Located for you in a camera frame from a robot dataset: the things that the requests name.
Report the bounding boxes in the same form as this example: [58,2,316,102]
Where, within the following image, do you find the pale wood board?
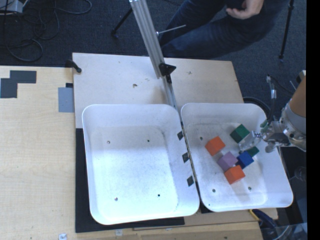
[72,52,279,232]

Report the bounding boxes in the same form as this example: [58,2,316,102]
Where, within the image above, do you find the white plastic tray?
[81,103,201,226]
[180,102,294,213]

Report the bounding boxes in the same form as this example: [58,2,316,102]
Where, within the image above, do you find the blue cube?
[236,150,255,170]

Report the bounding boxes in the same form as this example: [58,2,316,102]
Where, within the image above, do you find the orange cube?
[223,164,246,185]
[204,135,226,157]

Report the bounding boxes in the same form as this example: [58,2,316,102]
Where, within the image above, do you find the purple cube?
[216,151,239,173]

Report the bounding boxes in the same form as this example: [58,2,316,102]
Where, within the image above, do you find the green cube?
[246,145,260,158]
[229,123,251,144]

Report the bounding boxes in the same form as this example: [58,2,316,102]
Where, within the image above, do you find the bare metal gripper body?
[261,116,307,152]

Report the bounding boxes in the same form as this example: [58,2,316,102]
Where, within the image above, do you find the person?
[158,0,296,60]

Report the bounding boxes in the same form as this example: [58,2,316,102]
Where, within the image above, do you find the person's hand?
[226,0,271,20]

